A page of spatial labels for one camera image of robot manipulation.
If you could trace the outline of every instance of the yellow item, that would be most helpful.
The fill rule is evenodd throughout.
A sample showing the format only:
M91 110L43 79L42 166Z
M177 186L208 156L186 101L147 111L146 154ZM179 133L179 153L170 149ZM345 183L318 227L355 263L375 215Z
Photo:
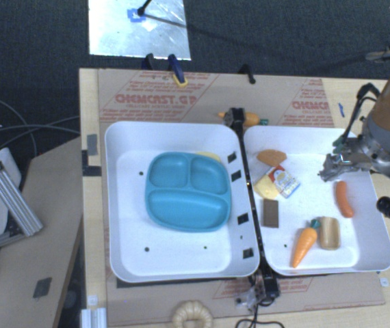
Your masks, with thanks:
M254 185L254 188L262 198L267 200L273 200L279 194L276 185L271 181L268 175L263 175L263 177Z
M197 325L198 327L213 327L213 316L200 301L186 301L183 303L172 317L172 324L174 328L184 328L184 323L187 320L199 320L200 325Z
M212 152L197 152L197 154L202 155L202 156L208 156L209 158L215 159L216 161L221 163L221 158L215 153Z
M225 112L219 112L218 115L223 118L225 116ZM245 122L244 126L254 126L258 125L261 121L261 118L255 113L245 112Z
M316 219L312 220L311 227L305 228L300 237L298 237L298 241L296 244L296 250L294 252L294 256L292 258L292 267L296 268L298 264L301 263L304 256L307 252L312 248L313 244L316 242L318 238L318 233L316 231L319 228L320 222Z
M280 165L286 158L286 153L280 150L263 150L257 155L257 159L272 167Z
M186 78L184 78L184 83L180 83L179 79L177 78L177 76L175 74L172 75L172 78L174 79L175 83L179 87L186 87L188 85L188 81Z
M336 250L341 247L341 231L339 222L334 217L320 217L320 245L327 250Z

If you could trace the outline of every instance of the plastic carrot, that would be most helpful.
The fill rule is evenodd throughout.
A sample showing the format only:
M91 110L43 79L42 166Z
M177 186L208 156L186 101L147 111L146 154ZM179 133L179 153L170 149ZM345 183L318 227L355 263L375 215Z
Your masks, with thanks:
M354 211L347 200L347 183L339 181L335 187L338 207L344 217L353 217Z
M298 264L303 260L304 256L316 242L318 233L317 228L319 228L320 222L317 219L312 220L311 227L305 228L296 244L296 250L292 258L292 267L296 268Z

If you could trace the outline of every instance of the toy carrot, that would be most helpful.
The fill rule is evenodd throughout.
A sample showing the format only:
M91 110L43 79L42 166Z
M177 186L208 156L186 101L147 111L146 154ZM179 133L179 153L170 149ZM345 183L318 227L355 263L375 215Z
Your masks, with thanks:
M218 116L223 118L225 116L225 112L219 112ZM256 113L251 113L251 112L245 113L245 122L244 122L245 126L259 125L260 123L262 123L262 121L263 120L261 120Z
M298 237L298 241L296 244L296 250L294 252L294 256L292 258L292 267L296 268L298 264L300 264L301 260L303 260L304 256L310 250L312 245L316 242L318 233L317 228L319 228L320 222L317 219L311 221L311 227L305 228L300 237Z
M344 217L353 217L354 211L347 200L347 183L339 181L335 187L338 207Z

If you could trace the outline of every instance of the blue clamp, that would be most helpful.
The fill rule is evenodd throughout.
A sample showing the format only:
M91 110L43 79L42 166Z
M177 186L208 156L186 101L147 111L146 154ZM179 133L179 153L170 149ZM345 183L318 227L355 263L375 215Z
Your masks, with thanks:
M172 78L179 87L185 87L187 85L187 80L184 77L183 69L181 68L179 60L175 57L174 54L168 56L169 61L169 70L173 70L174 74Z
M137 8L129 8L127 10L127 16L129 18L129 20L133 23L140 23L140 22L143 22L143 21L146 21L146 17L145 16L139 16L138 15L138 9Z

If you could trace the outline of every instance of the cardboard sheet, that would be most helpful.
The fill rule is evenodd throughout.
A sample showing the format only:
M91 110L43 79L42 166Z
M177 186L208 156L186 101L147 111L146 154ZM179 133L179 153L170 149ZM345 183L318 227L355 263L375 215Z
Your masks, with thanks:
M218 112L243 107L271 125L333 127L321 79L187 73L179 88L170 72L99 70L100 135L119 120L221 123ZM107 195L105 151L101 140L103 195ZM107 198L103 198L107 324L109 327L168 322L183 301L199 300L214 317L244 316L235 298L250 288L246 278L207 282L136 284L118 281L109 266ZM261 313L299 312L385 303L376 273L288 277L281 296Z

